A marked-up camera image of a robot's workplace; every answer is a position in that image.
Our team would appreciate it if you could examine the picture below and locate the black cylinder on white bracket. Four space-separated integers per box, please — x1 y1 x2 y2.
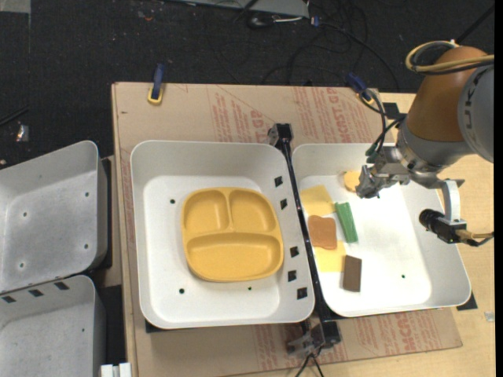
418 178 468 245

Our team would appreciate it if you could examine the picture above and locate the orange round biscuit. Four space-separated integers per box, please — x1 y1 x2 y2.
342 170 363 193

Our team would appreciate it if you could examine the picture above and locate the brown bread slice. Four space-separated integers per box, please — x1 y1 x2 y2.
307 214 339 251

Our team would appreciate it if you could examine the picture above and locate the brown chocolate bar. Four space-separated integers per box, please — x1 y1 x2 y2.
341 254 363 294

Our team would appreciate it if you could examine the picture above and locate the yellow cheese slice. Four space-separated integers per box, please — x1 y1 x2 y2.
299 185 336 218
313 240 348 275

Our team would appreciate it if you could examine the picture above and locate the brown cardboard board red print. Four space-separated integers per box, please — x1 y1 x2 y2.
111 82 464 377

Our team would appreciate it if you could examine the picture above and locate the green stick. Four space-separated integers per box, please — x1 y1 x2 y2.
334 201 360 244

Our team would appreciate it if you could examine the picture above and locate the yellow divided plate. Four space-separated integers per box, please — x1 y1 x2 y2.
180 187 285 284

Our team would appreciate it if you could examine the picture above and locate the white plastic tray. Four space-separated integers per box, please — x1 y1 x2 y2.
291 142 472 318
0 274 108 377
130 139 316 330
0 139 109 295

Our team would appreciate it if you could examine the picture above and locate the thin black and white rod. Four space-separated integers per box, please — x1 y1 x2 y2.
281 139 335 329

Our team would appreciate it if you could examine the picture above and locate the black block with thin wires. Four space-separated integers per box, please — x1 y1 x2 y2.
268 123 295 148
285 320 342 357

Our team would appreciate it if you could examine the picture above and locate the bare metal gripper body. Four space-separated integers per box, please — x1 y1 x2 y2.
370 146 418 191

